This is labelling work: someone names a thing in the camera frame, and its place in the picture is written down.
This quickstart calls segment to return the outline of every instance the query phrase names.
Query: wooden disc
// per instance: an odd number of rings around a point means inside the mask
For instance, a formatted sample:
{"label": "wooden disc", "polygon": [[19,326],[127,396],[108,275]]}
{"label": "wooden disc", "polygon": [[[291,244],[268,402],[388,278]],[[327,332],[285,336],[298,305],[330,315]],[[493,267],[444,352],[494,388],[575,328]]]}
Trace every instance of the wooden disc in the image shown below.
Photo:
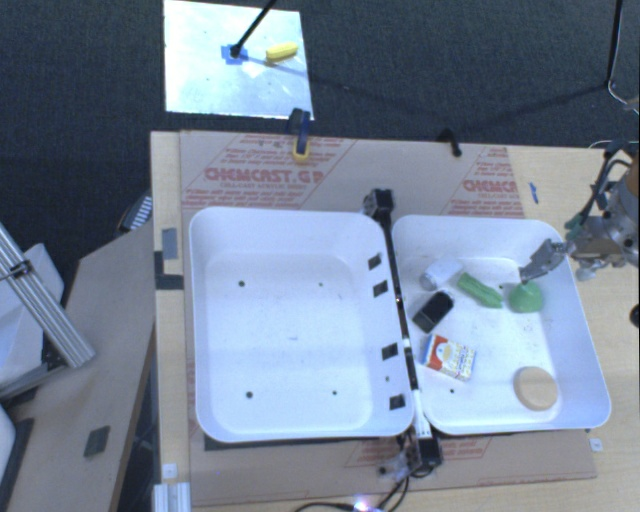
{"label": "wooden disc", "polygon": [[553,377],[535,366],[521,368],[513,379],[518,400],[532,411],[545,411],[558,400],[558,386]]}

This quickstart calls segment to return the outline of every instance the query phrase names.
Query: blue mark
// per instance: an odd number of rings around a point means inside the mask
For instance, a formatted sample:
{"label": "blue mark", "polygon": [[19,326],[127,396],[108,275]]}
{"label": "blue mark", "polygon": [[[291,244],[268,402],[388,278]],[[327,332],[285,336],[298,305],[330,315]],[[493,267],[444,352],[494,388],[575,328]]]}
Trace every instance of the blue mark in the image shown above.
{"label": "blue mark", "polygon": [[536,188],[536,186],[533,184],[532,181],[529,182],[529,188],[531,189],[531,196],[533,197],[533,200],[535,201],[536,204],[538,204],[538,194],[536,194],[536,191],[538,189]]}
{"label": "blue mark", "polygon": [[242,50],[240,50],[240,55],[238,55],[238,58],[234,59],[231,56],[232,46],[233,46],[232,44],[228,44],[226,46],[220,47],[220,53],[222,55],[222,58],[225,60],[227,64],[231,64],[232,66],[237,66],[249,60],[249,53],[247,52],[246,48],[242,48]]}

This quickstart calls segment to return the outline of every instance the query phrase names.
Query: black carpet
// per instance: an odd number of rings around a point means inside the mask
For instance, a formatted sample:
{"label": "black carpet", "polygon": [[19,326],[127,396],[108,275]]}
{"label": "black carpet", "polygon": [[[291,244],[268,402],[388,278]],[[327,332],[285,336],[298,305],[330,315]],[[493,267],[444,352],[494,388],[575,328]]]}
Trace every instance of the black carpet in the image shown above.
{"label": "black carpet", "polygon": [[[263,2],[219,2],[262,6]],[[299,10],[316,134],[588,146],[637,140],[602,87],[614,1],[282,0]],[[71,265],[149,183],[149,132],[284,122],[164,111],[159,0],[0,5],[0,221]],[[640,0],[625,2],[618,91],[638,93]]]}

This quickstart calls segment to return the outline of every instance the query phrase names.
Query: green round object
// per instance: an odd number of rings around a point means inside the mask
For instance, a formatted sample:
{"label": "green round object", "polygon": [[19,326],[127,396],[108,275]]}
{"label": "green round object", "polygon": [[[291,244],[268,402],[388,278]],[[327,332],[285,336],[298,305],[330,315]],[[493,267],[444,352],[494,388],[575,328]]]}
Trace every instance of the green round object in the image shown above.
{"label": "green round object", "polygon": [[542,309],[542,292],[533,281],[519,284],[509,294],[509,304],[517,313],[535,313]]}

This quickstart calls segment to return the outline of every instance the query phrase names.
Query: black pole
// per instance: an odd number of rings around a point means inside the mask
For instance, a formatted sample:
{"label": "black pole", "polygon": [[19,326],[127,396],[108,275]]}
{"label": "black pole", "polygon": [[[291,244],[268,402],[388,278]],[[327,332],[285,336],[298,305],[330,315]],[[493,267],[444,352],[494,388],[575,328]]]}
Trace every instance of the black pole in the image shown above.
{"label": "black pole", "polygon": [[264,9],[262,9],[262,12],[258,14],[258,17],[253,21],[251,26],[240,38],[240,41],[238,41],[236,44],[234,44],[231,47],[231,50],[229,51],[229,54],[231,55],[231,57],[233,57],[234,59],[238,58],[238,55],[240,55],[240,50],[242,50],[242,45],[244,45],[244,43],[247,42],[247,39],[249,39],[249,36],[253,34],[253,31],[257,28],[258,25],[260,25],[262,18],[264,18],[267,15],[267,13],[271,10],[271,8],[275,5],[276,2],[277,0],[269,0],[269,3],[265,6]]}
{"label": "black pole", "polygon": [[613,65],[616,62],[618,53],[618,34],[620,33],[620,20],[622,18],[622,0],[616,0],[616,11],[613,18],[613,30],[611,32],[611,45],[609,46],[609,66],[607,67],[607,81],[605,85],[609,85],[609,81],[613,78]]}

